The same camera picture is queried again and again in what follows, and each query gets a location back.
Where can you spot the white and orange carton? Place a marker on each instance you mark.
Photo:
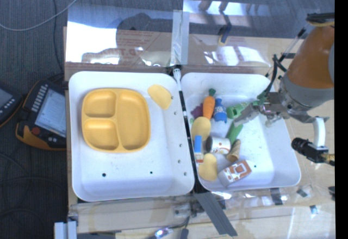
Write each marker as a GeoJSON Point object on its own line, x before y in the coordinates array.
{"type": "Point", "coordinates": [235, 172]}

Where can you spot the white plastic tray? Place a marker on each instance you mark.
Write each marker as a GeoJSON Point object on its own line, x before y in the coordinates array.
{"type": "Point", "coordinates": [122, 172]}
{"type": "Point", "coordinates": [263, 156]}

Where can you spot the brown ice cream cone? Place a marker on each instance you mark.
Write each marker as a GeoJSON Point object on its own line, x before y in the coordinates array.
{"type": "Point", "coordinates": [234, 151]}

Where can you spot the thin black and white rod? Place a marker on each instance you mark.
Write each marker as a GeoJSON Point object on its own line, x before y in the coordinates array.
{"type": "Point", "coordinates": [182, 102]}

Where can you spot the blue bottle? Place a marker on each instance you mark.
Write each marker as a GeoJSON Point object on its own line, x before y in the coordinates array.
{"type": "Point", "coordinates": [219, 113]}

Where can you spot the orange carrot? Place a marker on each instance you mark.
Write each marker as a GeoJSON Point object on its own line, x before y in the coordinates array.
{"type": "Point", "coordinates": [208, 106]}

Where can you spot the yellow divided plate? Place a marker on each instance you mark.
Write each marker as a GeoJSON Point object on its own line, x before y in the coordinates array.
{"type": "Point", "coordinates": [130, 115]}

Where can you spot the purple grapes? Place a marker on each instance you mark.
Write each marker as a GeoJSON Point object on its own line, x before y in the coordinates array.
{"type": "Point", "coordinates": [197, 111]}

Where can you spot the yellow oval biscuit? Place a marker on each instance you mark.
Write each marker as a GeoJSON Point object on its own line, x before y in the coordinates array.
{"type": "Point", "coordinates": [200, 128]}
{"type": "Point", "coordinates": [208, 168]}
{"type": "Point", "coordinates": [161, 96]}

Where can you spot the green bottle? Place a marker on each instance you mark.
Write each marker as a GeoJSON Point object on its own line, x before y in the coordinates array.
{"type": "Point", "coordinates": [233, 110]}

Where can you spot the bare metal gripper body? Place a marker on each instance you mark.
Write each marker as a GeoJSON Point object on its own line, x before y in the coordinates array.
{"type": "Point", "coordinates": [280, 109]}

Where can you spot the white can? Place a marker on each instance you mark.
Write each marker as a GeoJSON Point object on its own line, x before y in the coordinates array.
{"type": "Point", "coordinates": [220, 145]}

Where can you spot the green cucumber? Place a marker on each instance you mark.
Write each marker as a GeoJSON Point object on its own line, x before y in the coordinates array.
{"type": "Point", "coordinates": [233, 133]}

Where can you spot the brown cardboard board red print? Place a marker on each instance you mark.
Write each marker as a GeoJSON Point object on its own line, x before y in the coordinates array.
{"type": "Point", "coordinates": [304, 178]}

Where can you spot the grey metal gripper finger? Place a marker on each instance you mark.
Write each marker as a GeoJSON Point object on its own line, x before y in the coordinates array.
{"type": "Point", "coordinates": [242, 119]}
{"type": "Point", "coordinates": [251, 107]}

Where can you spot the black cylinder on white bracket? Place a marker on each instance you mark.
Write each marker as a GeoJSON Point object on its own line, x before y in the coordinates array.
{"type": "Point", "coordinates": [312, 149]}

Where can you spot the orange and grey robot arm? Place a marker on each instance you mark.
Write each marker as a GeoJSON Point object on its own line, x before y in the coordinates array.
{"type": "Point", "coordinates": [312, 64]}

